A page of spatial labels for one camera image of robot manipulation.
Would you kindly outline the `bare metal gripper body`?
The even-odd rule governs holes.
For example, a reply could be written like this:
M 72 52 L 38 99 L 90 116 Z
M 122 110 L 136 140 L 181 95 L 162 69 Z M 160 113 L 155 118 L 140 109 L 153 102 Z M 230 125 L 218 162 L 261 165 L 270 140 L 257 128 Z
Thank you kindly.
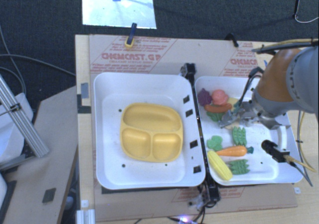
M 260 104 L 249 100 L 248 102 L 242 102 L 239 109 L 239 118 L 242 123 L 242 118 L 245 117 L 257 117 L 259 119 L 259 124 L 265 126 L 266 128 L 277 128 L 277 121 L 273 114 L 268 113 L 261 107 Z

